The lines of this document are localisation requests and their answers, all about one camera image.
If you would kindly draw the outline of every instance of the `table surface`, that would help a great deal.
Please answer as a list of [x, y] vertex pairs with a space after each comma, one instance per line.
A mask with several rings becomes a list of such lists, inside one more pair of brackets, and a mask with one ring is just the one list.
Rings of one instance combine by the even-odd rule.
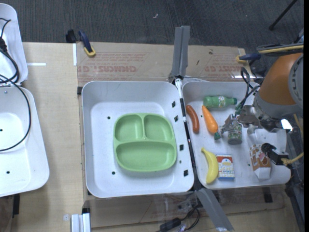
[[[28, 65], [28, 79], [24, 87], [33, 94], [36, 102], [50, 177], [42, 188], [20, 194], [19, 215], [13, 218], [11, 231], [69, 232], [70, 215], [81, 214], [84, 204], [78, 81], [73, 45], [26, 42], [23, 46], [27, 63], [32, 63]], [[283, 189], [278, 194], [282, 199], [280, 207], [227, 215], [235, 231], [299, 231], [290, 199]], [[93, 229], [105, 232], [157, 230], [157, 223]], [[203, 217], [191, 231], [217, 230], [209, 217]]]

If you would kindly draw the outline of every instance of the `green plate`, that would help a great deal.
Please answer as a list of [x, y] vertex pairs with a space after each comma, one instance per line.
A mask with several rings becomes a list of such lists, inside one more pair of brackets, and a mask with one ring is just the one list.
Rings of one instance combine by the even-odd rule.
[[177, 158], [173, 127], [158, 114], [119, 117], [113, 132], [118, 164], [129, 171], [156, 172], [170, 168]]

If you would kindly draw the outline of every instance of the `carrot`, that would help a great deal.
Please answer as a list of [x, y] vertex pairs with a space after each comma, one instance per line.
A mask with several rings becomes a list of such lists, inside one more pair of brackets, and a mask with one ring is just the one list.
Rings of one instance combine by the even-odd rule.
[[193, 107], [190, 105], [186, 105], [185, 109], [187, 111], [187, 114], [191, 118], [193, 132], [198, 133], [199, 132], [199, 121], [198, 121], [196, 112], [194, 111]]
[[220, 134], [218, 133], [219, 126], [217, 121], [214, 119], [210, 111], [204, 105], [202, 105], [202, 112], [208, 131], [211, 134], [214, 134], [215, 140], [221, 138]]

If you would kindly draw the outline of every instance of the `yellow banana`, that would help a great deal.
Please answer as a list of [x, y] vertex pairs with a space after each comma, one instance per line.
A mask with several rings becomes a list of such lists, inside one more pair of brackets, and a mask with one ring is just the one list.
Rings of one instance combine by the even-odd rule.
[[205, 148], [202, 148], [201, 151], [206, 156], [206, 160], [207, 160], [207, 163], [208, 163], [208, 172], [207, 172], [207, 176], [206, 176], [206, 184], [210, 184], [218, 176], [218, 173], [219, 173], [218, 160], [217, 160], [215, 154], [207, 151]]

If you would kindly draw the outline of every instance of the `sausage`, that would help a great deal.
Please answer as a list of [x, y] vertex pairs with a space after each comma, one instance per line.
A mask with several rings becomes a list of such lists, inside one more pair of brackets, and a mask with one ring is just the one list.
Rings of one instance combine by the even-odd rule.
[[193, 107], [190, 105], [186, 105], [185, 109], [187, 111], [187, 114], [191, 118], [193, 132], [198, 133], [199, 132], [199, 121], [198, 121], [196, 112], [194, 111]]

